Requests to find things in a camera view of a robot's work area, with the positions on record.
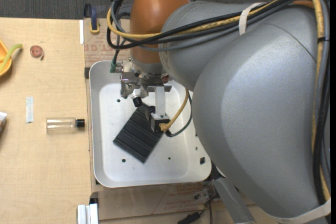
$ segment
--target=clear plastic bottle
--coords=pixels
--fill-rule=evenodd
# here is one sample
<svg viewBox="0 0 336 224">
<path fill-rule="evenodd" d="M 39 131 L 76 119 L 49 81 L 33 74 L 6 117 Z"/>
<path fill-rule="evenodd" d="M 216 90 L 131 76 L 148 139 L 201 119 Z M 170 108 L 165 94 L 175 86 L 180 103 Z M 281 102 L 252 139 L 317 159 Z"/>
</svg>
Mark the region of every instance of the clear plastic bottle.
<svg viewBox="0 0 336 224">
<path fill-rule="evenodd" d="M 47 133 L 75 133 L 78 128 L 85 127 L 85 120 L 75 118 L 47 118 Z"/>
</svg>

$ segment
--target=metal bracket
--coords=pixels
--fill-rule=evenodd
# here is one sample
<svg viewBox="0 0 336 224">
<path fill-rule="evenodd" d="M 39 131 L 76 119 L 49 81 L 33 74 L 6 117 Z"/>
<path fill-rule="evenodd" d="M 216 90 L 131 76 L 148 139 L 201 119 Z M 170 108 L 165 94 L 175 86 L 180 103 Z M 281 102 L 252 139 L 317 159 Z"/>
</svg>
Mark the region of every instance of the metal bracket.
<svg viewBox="0 0 336 224">
<path fill-rule="evenodd" d="M 256 222 L 235 186 L 227 178 L 216 179 L 214 186 L 235 224 Z"/>
<path fill-rule="evenodd" d="M 154 118 L 163 118 L 166 115 L 166 96 L 163 87 L 155 88 L 155 115 Z"/>
<path fill-rule="evenodd" d="M 164 91 L 165 91 L 165 92 L 170 92 L 170 90 L 172 89 L 172 86 L 170 86 L 170 85 L 161 85 L 161 86 L 148 86 L 148 87 L 146 88 L 146 91 L 147 91 L 147 92 L 155 92 L 155 89 L 156 89 L 157 87 L 162 87 L 162 88 L 164 88 Z"/>
<path fill-rule="evenodd" d="M 99 224 L 98 204 L 78 205 L 77 224 Z"/>
</svg>

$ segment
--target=wooden table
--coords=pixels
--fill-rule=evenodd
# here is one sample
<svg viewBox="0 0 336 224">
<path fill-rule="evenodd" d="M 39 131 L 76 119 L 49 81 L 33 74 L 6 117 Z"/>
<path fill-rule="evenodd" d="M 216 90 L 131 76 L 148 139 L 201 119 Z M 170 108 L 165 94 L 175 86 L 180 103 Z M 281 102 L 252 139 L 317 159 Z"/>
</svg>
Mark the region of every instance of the wooden table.
<svg viewBox="0 0 336 224">
<path fill-rule="evenodd" d="M 89 119 L 84 67 L 93 58 L 87 57 L 85 63 L 91 45 L 80 44 L 79 24 L 78 20 L 0 18 L 0 39 L 7 48 L 24 45 L 15 51 L 9 73 L 0 78 L 0 111 L 8 114 L 0 135 L 0 223 L 76 223 L 77 205 L 88 204 L 95 191 L 89 127 L 75 134 L 46 133 L 48 117 Z M 33 45 L 43 48 L 43 60 L 30 56 Z M 113 52 L 107 49 L 104 54 L 110 57 Z M 32 123 L 26 123 L 26 97 L 34 98 Z M 258 223 L 275 223 L 257 206 L 249 207 Z M 177 223 L 186 215 L 101 223 Z M 233 223 L 226 210 L 214 210 L 213 216 L 214 223 Z M 198 223 L 209 223 L 208 211 Z"/>
</svg>

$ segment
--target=black rubber pad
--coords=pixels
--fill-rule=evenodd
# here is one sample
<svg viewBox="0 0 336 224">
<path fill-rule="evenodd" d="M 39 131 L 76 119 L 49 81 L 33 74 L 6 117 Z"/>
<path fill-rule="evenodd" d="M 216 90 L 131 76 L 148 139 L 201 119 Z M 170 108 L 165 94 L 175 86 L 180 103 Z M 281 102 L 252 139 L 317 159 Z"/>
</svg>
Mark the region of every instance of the black rubber pad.
<svg viewBox="0 0 336 224">
<path fill-rule="evenodd" d="M 138 107 L 130 119 L 113 140 L 134 157 L 142 161 L 147 160 L 163 133 L 154 133 L 145 114 L 148 106 L 143 104 Z"/>
</svg>

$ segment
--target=small white object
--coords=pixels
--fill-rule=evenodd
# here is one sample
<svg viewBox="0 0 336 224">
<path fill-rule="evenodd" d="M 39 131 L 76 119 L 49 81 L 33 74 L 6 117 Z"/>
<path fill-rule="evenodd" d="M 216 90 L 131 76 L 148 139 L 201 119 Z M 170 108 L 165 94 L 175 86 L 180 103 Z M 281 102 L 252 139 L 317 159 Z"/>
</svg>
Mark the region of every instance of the small white object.
<svg viewBox="0 0 336 224">
<path fill-rule="evenodd" d="M 0 112 L 0 134 L 1 134 L 2 130 L 3 130 L 3 128 L 5 127 L 6 117 L 7 117 L 6 113 Z"/>
<path fill-rule="evenodd" d="M 269 215 L 272 217 L 276 222 L 281 224 L 305 224 L 309 223 L 313 220 L 325 217 L 329 215 L 331 212 L 331 198 L 326 201 L 323 205 L 302 214 L 301 216 L 297 216 L 294 218 L 277 218 Z"/>
<path fill-rule="evenodd" d="M 254 3 L 242 11 L 242 14 L 240 15 L 240 18 L 239 18 L 239 35 L 240 36 L 246 32 L 247 16 L 250 13 L 251 9 L 253 9 L 254 7 L 260 4 L 263 4 L 263 2 Z"/>
<path fill-rule="evenodd" d="M 164 87 L 155 88 L 155 114 L 164 117 L 166 114 L 166 100 Z"/>
<path fill-rule="evenodd" d="M 79 38 L 80 38 L 80 43 L 84 44 L 84 21 L 83 20 L 79 21 Z"/>
<path fill-rule="evenodd" d="M 26 97 L 26 123 L 34 121 L 33 104 L 34 98 L 32 96 Z"/>
</svg>

